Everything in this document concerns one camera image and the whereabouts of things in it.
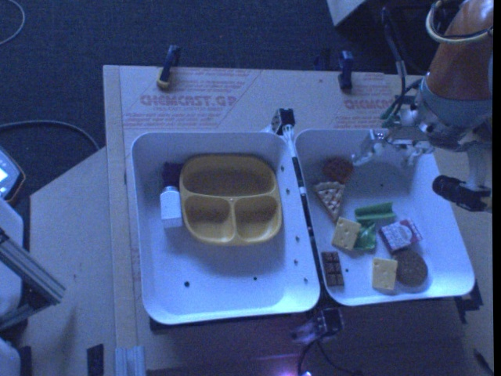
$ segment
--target table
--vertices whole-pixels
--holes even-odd
[[[391,101],[398,78],[354,73],[354,89],[346,94],[335,72],[179,68],[174,80],[191,83],[178,96],[184,96],[184,103],[195,102],[186,97],[198,95],[221,102],[218,116],[187,123],[124,116],[124,107],[138,114],[148,114],[139,104],[154,107],[155,93],[149,88],[158,71],[105,66],[106,149],[33,195],[32,253],[67,286],[67,294],[57,307],[30,318],[21,343],[33,347],[35,374],[87,374],[87,349],[101,344],[106,375],[113,374],[115,348],[135,346],[144,347],[146,367],[155,375],[235,374],[236,369],[243,375],[278,369],[294,374],[301,347],[291,341],[290,331],[306,315],[173,327],[162,333],[150,329],[141,300],[136,230],[129,221],[134,208],[125,184],[127,146],[143,127],[188,128],[205,121],[214,131],[261,130],[279,107],[294,108],[298,128],[373,127],[378,105]],[[220,82],[200,91],[202,81],[210,80]],[[436,157],[447,174],[463,171],[465,163],[457,156],[437,152]],[[489,247],[489,218],[463,211],[456,215],[471,257],[470,247]],[[468,373],[464,327],[453,299],[343,308],[343,315],[345,329],[327,350],[346,367],[418,375],[432,373],[440,363],[450,374],[474,374]],[[311,355],[312,369],[328,369],[318,352]]]

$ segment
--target white tray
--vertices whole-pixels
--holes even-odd
[[[160,192],[164,162],[197,154],[254,154],[275,171],[283,224],[262,244],[219,247],[183,226],[164,230]],[[299,313],[317,303],[320,284],[290,152],[265,132],[149,132],[132,147],[142,300],[163,324]]]
[[[331,245],[335,227],[312,186],[324,180],[322,166],[328,157],[349,158],[358,152],[366,135],[367,131],[306,130],[296,138],[317,248],[319,252],[338,251],[343,269],[344,286],[328,287],[330,296],[343,305],[359,306],[467,294],[474,286],[474,271],[450,203],[431,189],[439,175],[433,155],[423,155],[414,166],[402,167],[402,155],[387,147],[382,156],[355,168],[341,205],[341,216],[355,220],[356,208],[390,201],[395,221],[412,219],[423,236],[413,249],[428,265],[423,286],[396,284],[388,293],[372,288],[373,257],[391,257],[380,240],[373,251],[344,251]]]
[[[331,245],[334,224],[312,192],[323,181],[321,167],[331,156],[350,157],[367,131],[307,130],[295,145],[305,181],[318,252]],[[219,247],[195,240],[185,227],[164,230],[159,196],[166,161],[183,163],[198,154],[254,154],[275,171],[283,208],[279,233],[263,244]],[[396,219],[412,219],[423,235],[416,249],[428,265],[426,283],[399,284],[392,292],[372,288],[372,259],[390,258],[378,241],[373,251],[339,251],[343,287],[328,287],[340,304],[439,298],[468,293],[474,272],[450,203],[431,189],[439,174],[432,155],[403,168],[402,155],[387,148],[373,162],[355,168],[347,184],[341,215],[391,201]],[[267,132],[147,132],[132,146],[138,213],[142,299],[152,319],[187,324],[245,316],[305,312],[319,299],[320,284],[309,242],[300,190],[285,141]]]

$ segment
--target black strip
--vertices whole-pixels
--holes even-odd
[[[31,347],[22,347],[18,349],[21,358],[20,376],[33,376],[33,360],[31,356]]]
[[[299,160],[297,157],[292,158],[292,164],[294,165],[294,172],[296,173],[297,184],[301,188],[305,186],[305,181],[303,180],[303,175],[301,174],[301,167],[299,166]]]
[[[7,234],[5,234],[5,231],[3,228],[0,227],[0,244],[3,244],[4,242],[8,241],[10,238]]]
[[[305,211],[306,225],[308,227],[308,234],[310,236],[310,243],[312,245],[316,273],[317,273],[317,277],[319,278],[319,282],[320,282],[320,298],[319,298],[319,302],[320,302],[320,301],[325,300],[325,298],[330,297],[330,295],[326,289],[326,285],[323,282],[322,267],[320,265],[320,259],[319,259],[319,257],[320,257],[319,250],[316,247],[315,234],[313,233],[313,226],[312,226],[312,217],[310,216],[308,199],[306,198],[305,193],[301,194],[301,203],[303,204],[303,210]]]
[[[460,313],[461,323],[467,324],[467,312],[471,310],[479,310],[481,306],[484,305],[484,301],[480,295],[480,289],[478,288],[478,283],[475,281],[475,285],[470,292],[469,298],[455,297],[457,310]]]
[[[87,349],[87,375],[104,375],[104,345],[94,345]]]

